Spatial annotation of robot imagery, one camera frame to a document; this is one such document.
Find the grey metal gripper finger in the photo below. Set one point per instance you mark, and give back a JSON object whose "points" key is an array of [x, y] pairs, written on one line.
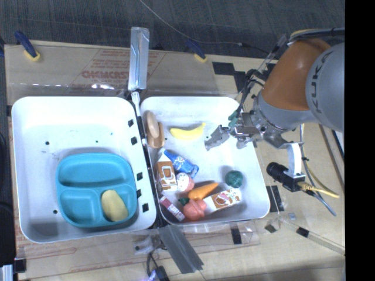
{"points": [[222, 132], [216, 143]]}

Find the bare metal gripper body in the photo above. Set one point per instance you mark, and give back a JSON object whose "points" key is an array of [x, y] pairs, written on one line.
{"points": [[249, 130]]}

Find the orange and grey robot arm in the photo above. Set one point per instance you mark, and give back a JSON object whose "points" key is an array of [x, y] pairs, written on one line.
{"points": [[296, 80]]}

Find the white plastic tray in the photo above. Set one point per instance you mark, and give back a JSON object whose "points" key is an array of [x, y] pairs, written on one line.
{"points": [[222, 159], [73, 121]]}

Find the yellow banana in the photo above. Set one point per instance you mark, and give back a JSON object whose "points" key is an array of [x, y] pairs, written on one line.
{"points": [[187, 133]]}

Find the green broccoli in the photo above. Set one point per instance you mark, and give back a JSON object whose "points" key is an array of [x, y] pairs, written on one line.
{"points": [[234, 178]]}

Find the blue bottle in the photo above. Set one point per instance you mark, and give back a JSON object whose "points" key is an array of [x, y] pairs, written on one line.
{"points": [[180, 162]]}

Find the orange carrot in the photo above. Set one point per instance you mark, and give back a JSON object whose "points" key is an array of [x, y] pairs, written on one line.
{"points": [[203, 191]]}

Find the orange and white carton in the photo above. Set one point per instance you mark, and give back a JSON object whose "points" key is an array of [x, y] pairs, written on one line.
{"points": [[165, 174], [222, 200]]}

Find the brown toy bread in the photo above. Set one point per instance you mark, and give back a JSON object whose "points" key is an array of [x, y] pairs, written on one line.
{"points": [[158, 140]]}

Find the salmon pink toy food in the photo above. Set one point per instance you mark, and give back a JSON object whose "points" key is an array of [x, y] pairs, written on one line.
{"points": [[194, 210]]}

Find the red and white packet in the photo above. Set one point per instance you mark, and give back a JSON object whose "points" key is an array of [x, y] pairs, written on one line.
{"points": [[173, 209]]}

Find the yellow oval toy food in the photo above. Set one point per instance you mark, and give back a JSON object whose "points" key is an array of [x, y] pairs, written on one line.
{"points": [[114, 206]]}

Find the blue divided plate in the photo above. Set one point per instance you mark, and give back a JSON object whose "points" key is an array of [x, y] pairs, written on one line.
{"points": [[88, 168]]}

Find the brown cardboard board, red print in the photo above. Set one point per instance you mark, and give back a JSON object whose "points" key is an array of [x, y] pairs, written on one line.
{"points": [[73, 69]]}

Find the black cylinder on white bracket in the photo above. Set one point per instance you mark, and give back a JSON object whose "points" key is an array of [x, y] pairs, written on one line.
{"points": [[282, 174]]}

